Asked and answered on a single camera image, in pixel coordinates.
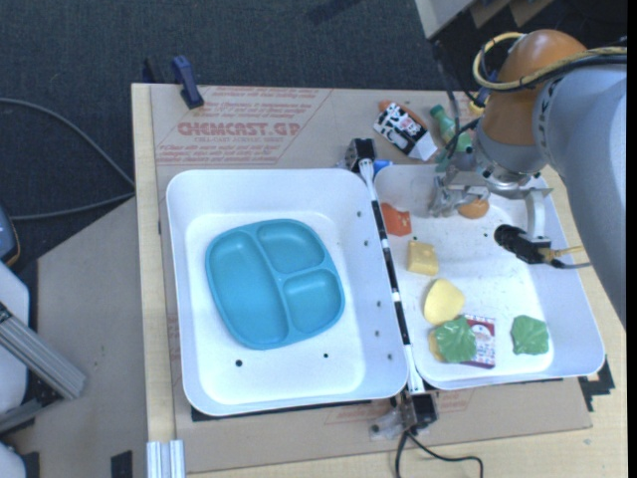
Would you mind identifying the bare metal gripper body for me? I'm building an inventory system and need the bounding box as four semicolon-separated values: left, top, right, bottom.
435;165;532;204

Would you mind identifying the orange round toy bread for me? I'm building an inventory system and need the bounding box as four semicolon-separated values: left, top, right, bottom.
457;197;491;220

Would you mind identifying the yellow cheese block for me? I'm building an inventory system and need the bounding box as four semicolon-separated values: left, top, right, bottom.
406;239;441;278

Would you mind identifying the thin black and white rod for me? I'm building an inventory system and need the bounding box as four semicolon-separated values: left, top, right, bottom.
358;157;425;393

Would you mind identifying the green plastic bottle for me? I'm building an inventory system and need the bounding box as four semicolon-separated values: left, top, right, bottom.
428;104;475;157

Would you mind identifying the white plastic tray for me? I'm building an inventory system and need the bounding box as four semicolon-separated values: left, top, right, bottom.
372;162;607;391
165;167;411;417

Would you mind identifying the black and white cow carton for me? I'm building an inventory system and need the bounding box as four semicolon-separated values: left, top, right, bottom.
372;102;439;161

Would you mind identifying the yellow rounded toy chip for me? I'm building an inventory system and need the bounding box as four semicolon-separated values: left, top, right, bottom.
422;278;467;327

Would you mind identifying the green lettuce leaf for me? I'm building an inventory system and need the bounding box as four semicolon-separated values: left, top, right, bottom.
433;316;479;364
510;314;550;358

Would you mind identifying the yellow flat toy food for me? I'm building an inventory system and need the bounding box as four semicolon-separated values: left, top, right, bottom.
427;329;447;363

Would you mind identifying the red and white packet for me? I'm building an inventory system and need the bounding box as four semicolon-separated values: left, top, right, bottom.
460;313;498;369

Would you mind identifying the blue divided plate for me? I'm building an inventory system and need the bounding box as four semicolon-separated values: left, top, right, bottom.
204;218;347;352

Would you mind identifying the brown cardboard board red print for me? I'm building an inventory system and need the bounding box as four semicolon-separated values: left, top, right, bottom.
148;85;594;475

